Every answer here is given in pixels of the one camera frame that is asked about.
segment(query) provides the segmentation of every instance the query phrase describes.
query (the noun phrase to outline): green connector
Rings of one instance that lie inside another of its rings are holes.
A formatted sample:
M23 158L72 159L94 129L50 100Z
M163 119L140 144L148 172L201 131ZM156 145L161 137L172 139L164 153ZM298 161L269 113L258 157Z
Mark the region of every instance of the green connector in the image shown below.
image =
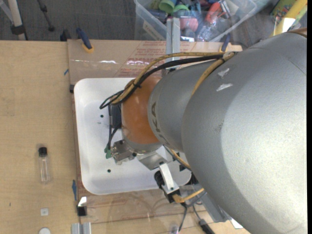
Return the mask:
M106 150L106 158L109 159L112 157L111 149Z

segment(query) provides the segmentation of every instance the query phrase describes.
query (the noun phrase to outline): black cap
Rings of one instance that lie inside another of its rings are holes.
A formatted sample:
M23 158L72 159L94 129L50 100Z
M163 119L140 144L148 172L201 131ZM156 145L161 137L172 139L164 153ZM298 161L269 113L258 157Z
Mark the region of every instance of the black cap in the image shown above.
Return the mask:
M46 147L40 147L38 149L38 152L39 152L39 156L40 157L44 157L44 156L47 156L48 155L48 151L47 151L47 148Z

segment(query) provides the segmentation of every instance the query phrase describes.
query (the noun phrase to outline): blue clamp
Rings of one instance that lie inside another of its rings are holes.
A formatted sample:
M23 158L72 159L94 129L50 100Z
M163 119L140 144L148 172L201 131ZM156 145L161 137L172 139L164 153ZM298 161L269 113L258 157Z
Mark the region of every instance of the blue clamp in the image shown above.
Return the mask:
M223 44L221 45L221 47L219 49L220 52L226 52L228 50L228 45L230 43L230 39L231 39L231 34L228 33L226 35L226 38L225 38Z
M81 38L81 40L83 41L82 47L84 48L84 50L88 53L92 53L94 50L94 47L90 43L87 34L80 28L77 28L76 32L78 36Z

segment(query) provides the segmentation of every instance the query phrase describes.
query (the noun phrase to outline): tripod leg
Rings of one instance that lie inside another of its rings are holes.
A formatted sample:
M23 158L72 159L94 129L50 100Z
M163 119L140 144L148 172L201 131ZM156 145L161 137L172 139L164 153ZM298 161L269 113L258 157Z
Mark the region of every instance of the tripod leg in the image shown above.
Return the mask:
M8 0L10 11L12 13L13 25L12 33L18 35L19 40L27 40L25 28L20 17L20 11L16 0Z
M51 21L50 21L50 18L48 17L48 9L47 9L47 6L45 6L45 4L43 3L42 0L37 0L37 1L38 1L38 3L39 3L40 10L43 12L44 17L45 17L46 21L48 22L49 31L54 31L54 30L55 30L55 27L52 25L52 23L51 23Z

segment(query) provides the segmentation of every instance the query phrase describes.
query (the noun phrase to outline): cable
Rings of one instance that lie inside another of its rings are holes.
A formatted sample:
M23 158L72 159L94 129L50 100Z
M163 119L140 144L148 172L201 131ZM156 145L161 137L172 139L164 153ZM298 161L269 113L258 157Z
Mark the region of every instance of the cable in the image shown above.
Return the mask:
M176 156L166 147L164 146L165 150L172 156L173 159L175 159L181 166L183 166L185 169L192 171L190 167L187 167L185 163L181 162L180 159L177 159Z
M182 222L181 222L181 224L180 224L180 226L179 226L179 231L181 231L181 229L182 229L182 225L183 225L183 222L184 222L184 220L185 220L186 213L187 213L187 207L185 207L185 206L183 206L183 207L185 208L185 210L184 210Z
M110 132L109 132L109 137L108 137L108 142L107 142L107 145L106 147L110 150L111 149L111 142L112 142L112 139L115 135L115 133L117 132L118 129L121 128L121 124L118 125L118 127L114 128L113 132L112 132L112 129L110 128Z
M112 120L111 120L111 107L108 107L108 117L109 117L109 130L108 130L108 143L106 145L107 149L111 149L111 139L112 139Z
M183 165L185 168L191 170L191 167L188 163L186 163L183 159L181 159L181 157L179 155L176 154L176 152L174 150L172 150L171 148L167 148L165 147L165 149L177 160L179 161L179 163L181 165Z
M150 64L148 64L142 71L141 73L137 76L137 78L135 78L135 80L130 84L130 86L125 89L124 93L122 93L122 95L117 98L114 99L114 101L112 102L112 104L117 104L119 103L119 101L121 101L122 99L124 99L130 92L131 90L136 87L138 85L138 82L140 81L140 79L142 78L142 76L157 62L163 60L163 59L167 59L167 58L172 58L172 57L182 57L182 56L215 56L215 55L220 55L221 52L211 52L211 53L205 53L205 52L181 52L181 53L173 53L173 54L169 54L169 55L164 55L161 57L158 57L156 59L154 59L152 62L150 62Z
M140 87L140 85L143 83L143 81L149 77L151 74L161 70L161 69L165 69L165 68L169 68L169 67L174 67L174 66L179 66L179 65L183 65L183 64L187 64L187 63L194 63L194 62L201 62L201 61L207 61L207 60L213 60L213 59L217 59L217 58L221 58L223 57L223 55L213 55L213 56L204 56L204 57L197 57L197 58L187 58L187 59L181 59L181 60L173 60L173 61L169 61L166 62L160 66L158 66L157 68L154 68L152 70L150 70L149 72L146 72L141 78L140 80L135 83L134 87L132 90L130 90L127 95L124 96L123 99L120 99L119 101L111 101L111 103L113 105L119 105L121 103L123 103L124 101L126 101L133 93L134 91Z
M195 209L195 205L193 205L193 209L194 209L194 213L196 214L196 216L198 217L199 220L201 220L201 217L198 215L198 212Z
M172 198L174 199L174 201L176 203L184 203L186 200L189 200L189 199L197 196L198 194L202 193L203 191L204 191L204 188L201 188L198 191L196 191L196 192L194 192L194 193L192 193L192 194L190 194L190 195L188 195L186 197L181 197L178 194L174 194L174 195L172 195Z
M227 52L223 55L223 58L217 60L212 65L210 65L201 75L201 77L198 79L197 83L195 84L195 87L192 91L192 95L195 93L197 88L201 85L201 83L212 73L213 70L215 70L217 67L225 63L227 60L232 58L235 55L235 52Z
M108 98L106 98L105 101L102 102L102 104L100 105L99 108L100 108L100 109L103 109L103 108L107 107L109 104L111 104L111 101L108 102L107 104L105 104L105 103L106 103L109 99L113 98L114 96L117 96L116 98L118 98L118 97L122 94L123 91L124 91L124 89L123 89L123 90L120 90L120 91L118 91L117 93L115 93L115 94L109 96Z

